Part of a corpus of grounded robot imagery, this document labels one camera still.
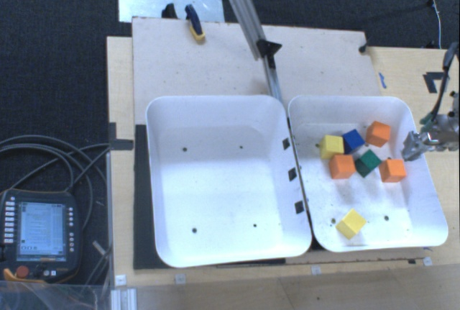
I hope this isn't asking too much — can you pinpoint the orange cube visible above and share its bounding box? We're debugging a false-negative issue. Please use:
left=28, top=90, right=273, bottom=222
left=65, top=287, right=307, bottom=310
left=378, top=158, right=408, bottom=183
left=365, top=120, right=392, bottom=148
left=328, top=153, right=357, bottom=181

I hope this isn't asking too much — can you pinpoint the yellow cube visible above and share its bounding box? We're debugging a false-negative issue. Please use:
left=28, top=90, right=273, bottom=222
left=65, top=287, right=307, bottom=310
left=319, top=135, right=346, bottom=160
left=335, top=208, right=368, bottom=240

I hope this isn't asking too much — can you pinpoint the green cube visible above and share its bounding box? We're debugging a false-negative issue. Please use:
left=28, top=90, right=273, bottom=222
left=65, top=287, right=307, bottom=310
left=354, top=149, right=383, bottom=179

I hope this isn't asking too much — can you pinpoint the white plastic tray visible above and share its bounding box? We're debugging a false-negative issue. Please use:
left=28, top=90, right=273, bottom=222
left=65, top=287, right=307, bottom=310
left=144, top=94, right=313, bottom=269
left=287, top=95, right=450, bottom=253

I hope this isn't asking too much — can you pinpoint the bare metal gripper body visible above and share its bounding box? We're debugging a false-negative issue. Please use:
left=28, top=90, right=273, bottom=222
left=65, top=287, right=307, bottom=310
left=425, top=113, right=460, bottom=153

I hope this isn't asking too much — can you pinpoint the pale flat board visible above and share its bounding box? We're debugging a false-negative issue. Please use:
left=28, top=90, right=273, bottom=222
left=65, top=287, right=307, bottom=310
left=131, top=16, right=382, bottom=129

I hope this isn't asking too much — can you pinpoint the blue cube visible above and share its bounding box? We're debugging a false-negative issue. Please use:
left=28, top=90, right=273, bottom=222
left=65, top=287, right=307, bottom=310
left=341, top=128, right=367, bottom=155

